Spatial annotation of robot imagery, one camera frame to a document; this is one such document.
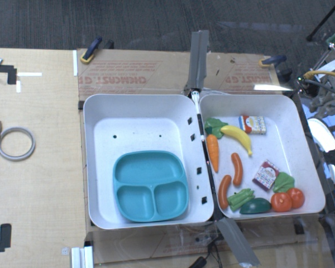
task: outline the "red tomato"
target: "red tomato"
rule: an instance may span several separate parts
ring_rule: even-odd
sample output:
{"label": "red tomato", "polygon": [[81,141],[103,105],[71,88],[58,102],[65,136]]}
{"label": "red tomato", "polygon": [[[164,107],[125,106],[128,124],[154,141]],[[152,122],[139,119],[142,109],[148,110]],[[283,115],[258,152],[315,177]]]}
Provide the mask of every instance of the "red tomato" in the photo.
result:
{"label": "red tomato", "polygon": [[272,195],[270,203],[276,212],[288,212],[291,210],[291,197],[287,193],[275,193]]}
{"label": "red tomato", "polygon": [[305,196],[300,189],[291,188],[287,192],[291,198],[291,207],[292,208],[300,208],[305,201]]}

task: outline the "silver ring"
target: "silver ring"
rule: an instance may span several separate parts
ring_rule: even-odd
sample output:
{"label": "silver ring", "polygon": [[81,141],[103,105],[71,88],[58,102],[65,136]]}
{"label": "silver ring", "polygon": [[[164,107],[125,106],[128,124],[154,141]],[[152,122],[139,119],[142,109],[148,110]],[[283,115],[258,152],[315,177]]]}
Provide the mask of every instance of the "silver ring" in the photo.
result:
{"label": "silver ring", "polygon": [[[26,134],[30,139],[31,139],[31,148],[23,155],[21,156],[11,156],[6,154],[2,149],[1,149],[1,141],[4,139],[4,137],[6,135],[8,135],[11,132],[22,132],[24,134]],[[0,154],[7,160],[10,161],[21,161],[24,159],[27,159],[28,157],[30,157],[32,155],[32,153],[34,152],[35,149],[35,138],[32,134],[32,132],[24,127],[10,127],[5,129],[4,131],[1,132],[0,135]]]}

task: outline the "blue divided plate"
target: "blue divided plate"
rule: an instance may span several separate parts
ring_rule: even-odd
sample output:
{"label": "blue divided plate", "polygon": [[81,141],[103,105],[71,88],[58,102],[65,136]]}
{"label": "blue divided plate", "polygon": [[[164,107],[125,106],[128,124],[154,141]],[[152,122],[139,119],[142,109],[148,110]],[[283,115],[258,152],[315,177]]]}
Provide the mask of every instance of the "blue divided plate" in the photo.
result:
{"label": "blue divided plate", "polygon": [[122,155],[114,164],[113,188],[119,211],[135,222],[172,219],[188,206],[184,166],[167,151]]}

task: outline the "yellow banana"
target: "yellow banana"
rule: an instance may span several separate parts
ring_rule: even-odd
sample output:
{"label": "yellow banana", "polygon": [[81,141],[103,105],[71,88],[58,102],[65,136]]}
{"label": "yellow banana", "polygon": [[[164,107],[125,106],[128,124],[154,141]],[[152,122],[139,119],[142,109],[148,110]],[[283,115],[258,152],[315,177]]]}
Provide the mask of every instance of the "yellow banana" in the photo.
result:
{"label": "yellow banana", "polygon": [[249,156],[252,155],[251,139],[245,131],[233,125],[225,125],[221,127],[221,132],[227,136],[231,136],[237,139],[242,144],[242,146],[247,150],[248,155]]}

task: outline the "dark floor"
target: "dark floor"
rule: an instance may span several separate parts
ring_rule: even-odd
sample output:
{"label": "dark floor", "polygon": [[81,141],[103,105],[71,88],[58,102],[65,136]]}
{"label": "dark floor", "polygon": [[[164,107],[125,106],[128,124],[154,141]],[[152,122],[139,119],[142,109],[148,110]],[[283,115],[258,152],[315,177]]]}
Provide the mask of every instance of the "dark floor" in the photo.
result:
{"label": "dark floor", "polygon": [[0,0],[0,47],[85,48],[97,35],[116,49],[189,51],[209,30],[213,52],[286,55],[280,69],[311,68],[335,33],[335,0]]}

